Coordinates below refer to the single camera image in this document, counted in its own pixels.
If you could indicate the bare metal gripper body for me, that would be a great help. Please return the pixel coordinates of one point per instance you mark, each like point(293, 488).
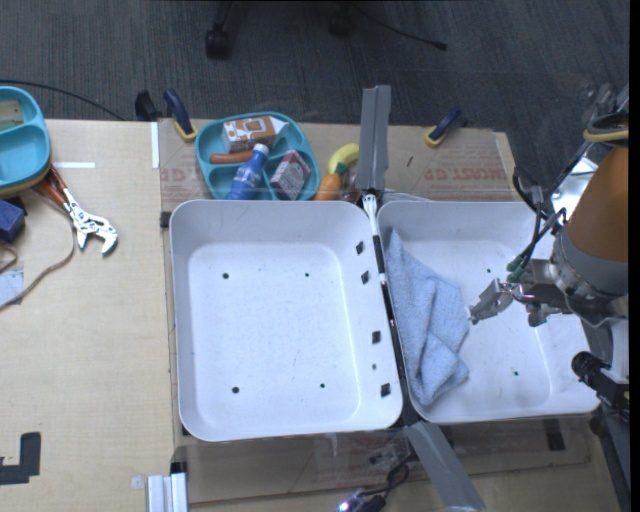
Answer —
point(545, 292)

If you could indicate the blue divided plate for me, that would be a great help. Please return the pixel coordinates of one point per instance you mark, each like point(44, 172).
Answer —
point(22, 150)

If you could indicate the orange toy sausage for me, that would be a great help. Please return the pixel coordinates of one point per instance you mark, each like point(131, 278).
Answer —
point(227, 158)

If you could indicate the black cylinder on white bracket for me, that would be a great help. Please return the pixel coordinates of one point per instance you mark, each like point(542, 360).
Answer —
point(600, 377)

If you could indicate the orange carrot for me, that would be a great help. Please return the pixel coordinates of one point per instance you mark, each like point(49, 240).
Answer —
point(327, 187)

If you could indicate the dark blue block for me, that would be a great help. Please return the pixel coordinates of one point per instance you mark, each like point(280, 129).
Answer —
point(10, 220)

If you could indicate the blue bottle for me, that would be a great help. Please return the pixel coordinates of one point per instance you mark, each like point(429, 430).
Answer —
point(247, 175)

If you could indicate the teal divided plate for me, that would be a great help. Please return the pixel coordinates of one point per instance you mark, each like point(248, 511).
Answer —
point(220, 177)

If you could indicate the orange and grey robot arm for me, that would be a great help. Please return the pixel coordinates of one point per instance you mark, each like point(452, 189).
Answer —
point(597, 200)

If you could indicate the brown and white carton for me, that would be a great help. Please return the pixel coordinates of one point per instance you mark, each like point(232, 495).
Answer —
point(250, 132)

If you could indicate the black office chair base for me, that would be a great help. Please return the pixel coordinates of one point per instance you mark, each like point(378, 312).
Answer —
point(219, 42)

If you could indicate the pink carton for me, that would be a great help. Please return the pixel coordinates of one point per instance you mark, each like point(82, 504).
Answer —
point(291, 175)

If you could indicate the white plastic tray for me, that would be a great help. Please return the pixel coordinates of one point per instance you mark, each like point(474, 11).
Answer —
point(270, 320)
point(505, 350)

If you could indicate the yellow banana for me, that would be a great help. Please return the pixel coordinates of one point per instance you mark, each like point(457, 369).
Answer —
point(342, 154)

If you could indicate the light blue towel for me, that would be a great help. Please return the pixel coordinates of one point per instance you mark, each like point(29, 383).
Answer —
point(430, 320)

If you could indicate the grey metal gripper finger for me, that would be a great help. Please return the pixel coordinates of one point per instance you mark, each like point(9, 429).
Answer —
point(492, 300)
point(539, 315)

